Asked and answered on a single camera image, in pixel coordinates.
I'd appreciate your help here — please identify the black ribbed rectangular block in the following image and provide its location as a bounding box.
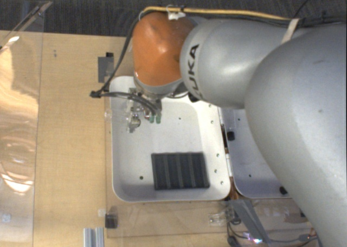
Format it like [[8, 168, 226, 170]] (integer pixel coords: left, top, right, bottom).
[[150, 151, 211, 191]]

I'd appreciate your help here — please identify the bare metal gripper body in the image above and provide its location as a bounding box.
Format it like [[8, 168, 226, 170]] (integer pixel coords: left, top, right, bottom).
[[126, 88, 163, 119]]

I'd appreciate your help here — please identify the thin black and white rod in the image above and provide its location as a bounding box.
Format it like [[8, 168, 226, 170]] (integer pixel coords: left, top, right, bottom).
[[220, 108, 233, 187]]

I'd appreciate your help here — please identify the white plastic tray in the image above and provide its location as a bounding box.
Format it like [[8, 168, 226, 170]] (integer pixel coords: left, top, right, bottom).
[[108, 75, 232, 203], [219, 106, 296, 200]]

